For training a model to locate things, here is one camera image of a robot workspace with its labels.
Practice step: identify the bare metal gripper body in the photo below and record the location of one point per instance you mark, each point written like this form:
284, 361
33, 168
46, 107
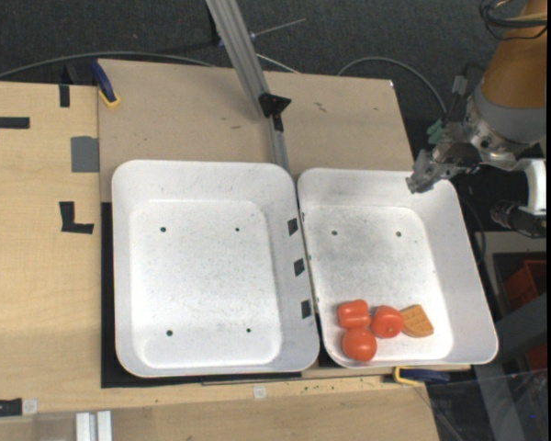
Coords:
459, 152

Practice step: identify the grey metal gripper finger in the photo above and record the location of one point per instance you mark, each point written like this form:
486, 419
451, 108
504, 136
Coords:
419, 173
441, 175

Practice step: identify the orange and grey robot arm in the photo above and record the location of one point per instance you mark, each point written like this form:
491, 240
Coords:
514, 71

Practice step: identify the white plastic tray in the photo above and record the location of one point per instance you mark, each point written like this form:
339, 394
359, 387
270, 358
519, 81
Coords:
385, 269
202, 274

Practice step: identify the brown waffle biscuit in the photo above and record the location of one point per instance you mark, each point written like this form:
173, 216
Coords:
417, 322

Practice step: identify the red toy tomato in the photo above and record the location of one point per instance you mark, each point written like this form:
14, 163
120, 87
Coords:
359, 345
387, 322

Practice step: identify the red toy pepper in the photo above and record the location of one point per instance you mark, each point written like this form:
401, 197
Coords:
352, 314

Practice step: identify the black cylinder on white bracket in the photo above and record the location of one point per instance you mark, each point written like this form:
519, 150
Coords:
530, 186

